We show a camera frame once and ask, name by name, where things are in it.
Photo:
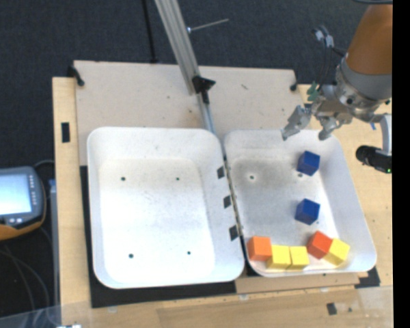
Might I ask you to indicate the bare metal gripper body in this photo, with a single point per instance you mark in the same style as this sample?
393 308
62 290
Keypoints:
353 102

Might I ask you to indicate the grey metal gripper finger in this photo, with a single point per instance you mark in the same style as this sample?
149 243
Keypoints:
329 126
297 121

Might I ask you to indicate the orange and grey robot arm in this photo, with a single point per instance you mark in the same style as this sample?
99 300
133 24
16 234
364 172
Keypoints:
372 39

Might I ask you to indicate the blue cube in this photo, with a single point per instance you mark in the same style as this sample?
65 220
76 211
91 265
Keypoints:
307 212
308 164

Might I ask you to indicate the white plastic tray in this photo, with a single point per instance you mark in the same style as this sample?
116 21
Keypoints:
273 203
157 217

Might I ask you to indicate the thin black and white rod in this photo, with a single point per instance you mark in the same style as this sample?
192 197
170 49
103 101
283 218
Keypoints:
208 116

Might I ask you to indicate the orange cube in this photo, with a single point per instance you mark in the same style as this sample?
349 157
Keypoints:
319 244
259 248

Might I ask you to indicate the yellow cube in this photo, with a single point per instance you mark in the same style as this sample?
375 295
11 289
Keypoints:
337 252
299 256
279 256

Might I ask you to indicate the pale wood board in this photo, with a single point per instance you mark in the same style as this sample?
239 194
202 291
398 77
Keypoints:
133 94

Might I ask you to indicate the black cylinder on white bracket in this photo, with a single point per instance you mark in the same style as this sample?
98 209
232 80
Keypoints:
374 157

